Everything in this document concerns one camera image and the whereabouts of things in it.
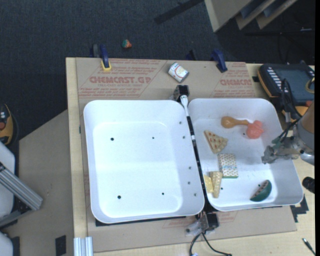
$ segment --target black electronic device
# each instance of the black electronic device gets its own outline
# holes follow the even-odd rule
[[[260,66],[257,72],[263,89],[278,112],[290,112],[293,119],[302,116],[315,99],[315,71],[305,63]]]

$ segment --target yellow and black tool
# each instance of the yellow and black tool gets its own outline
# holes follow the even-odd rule
[[[13,116],[6,104],[0,104],[0,141],[9,145],[14,136]]]

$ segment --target cardboard sheet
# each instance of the cardboard sheet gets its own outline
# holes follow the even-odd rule
[[[183,85],[189,101],[195,98],[255,98],[253,82],[244,62],[226,62],[221,73],[215,61],[110,59],[112,69],[103,71],[98,58],[76,58],[85,203],[88,235],[94,252],[187,243],[185,229],[194,216],[126,224],[96,225],[90,207],[90,187],[83,110],[93,100],[165,100],[179,83],[168,74],[177,61],[189,71]],[[220,227],[208,239],[224,239],[296,230],[289,206],[218,212]]]

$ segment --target toy pizza slice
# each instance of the toy pizza slice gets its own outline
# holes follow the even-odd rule
[[[217,134],[209,130],[205,130],[203,133],[206,140],[208,141],[211,151],[214,154],[219,153],[227,145],[227,142],[228,142],[227,138],[218,136]]]

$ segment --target white can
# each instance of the white can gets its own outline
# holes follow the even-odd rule
[[[172,76],[179,83],[182,82],[189,75],[189,72],[185,70],[179,63],[175,62],[169,69],[169,75]]]

